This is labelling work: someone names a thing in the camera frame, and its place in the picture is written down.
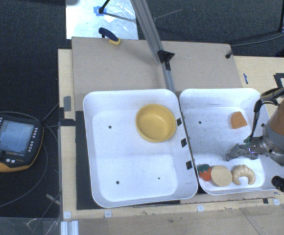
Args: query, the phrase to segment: black clamp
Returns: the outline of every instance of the black clamp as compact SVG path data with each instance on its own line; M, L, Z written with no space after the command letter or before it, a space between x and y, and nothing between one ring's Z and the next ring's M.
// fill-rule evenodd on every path
M161 61L161 63L164 63L165 62L165 67L166 67L166 70L170 71L171 68L170 68L170 63L169 61L172 59L172 57L175 55L175 53L171 53L171 52L168 52L168 51L165 51L165 50L162 50L160 49L158 52L157 52L157 55Z

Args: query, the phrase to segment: yellow bowl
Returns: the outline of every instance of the yellow bowl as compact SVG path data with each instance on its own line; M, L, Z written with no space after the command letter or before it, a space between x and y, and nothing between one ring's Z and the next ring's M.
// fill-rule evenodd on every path
M176 131L173 113L160 104L147 104L136 115L138 133L147 141L163 142L170 139Z

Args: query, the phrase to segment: blue handled tool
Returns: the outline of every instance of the blue handled tool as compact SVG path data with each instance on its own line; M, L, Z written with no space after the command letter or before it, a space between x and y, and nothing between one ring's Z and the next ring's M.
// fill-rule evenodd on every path
M108 38L108 41L113 44L113 45L119 45L120 44L120 38L116 37L114 35L114 33L112 33L111 31L109 31L108 29L105 28L100 28L98 29L99 34L102 35L102 37L104 38L105 36Z

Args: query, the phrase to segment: black floor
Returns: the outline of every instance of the black floor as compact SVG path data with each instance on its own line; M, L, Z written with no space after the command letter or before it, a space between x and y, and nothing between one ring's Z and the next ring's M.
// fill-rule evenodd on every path
M232 45L281 36L278 31L283 0L147 0L162 40L229 43ZM0 111L16 111L43 119L58 103L57 50L66 40L65 0L0 0ZM233 47L234 55L275 56L284 37ZM58 122L58 109L47 119ZM57 143L45 132L49 163L45 178L27 196L0 208L0 216L41 217L56 196ZM41 150L32 168L0 174L0 205L30 190L45 168ZM56 217L53 205L45 217Z

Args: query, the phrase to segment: white tray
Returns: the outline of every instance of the white tray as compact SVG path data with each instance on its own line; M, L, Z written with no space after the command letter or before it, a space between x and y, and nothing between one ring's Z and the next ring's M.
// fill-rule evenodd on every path
M169 90L92 92L84 98L92 196L102 207L180 200L197 192L189 145L181 145L183 124L165 142L148 142L138 134L136 113L149 103L181 118Z
M247 165L256 176L253 185L247 178L241 177L241 185L230 183L227 187L218 187L211 181L199 178L202 189L211 195L275 189L271 179L278 175L284 178L284 167L270 158L260 155L251 160L239 157L226 161L225 154L236 144L243 144L252 129L255 102L260 93L253 89L187 89L180 95L180 107L184 115L189 141L195 159L195 165L224 165L232 170L235 165ZM233 129L230 124L232 113L240 111L248 125ZM268 121L265 106L260 110L260 119L254 137L262 134L261 124Z

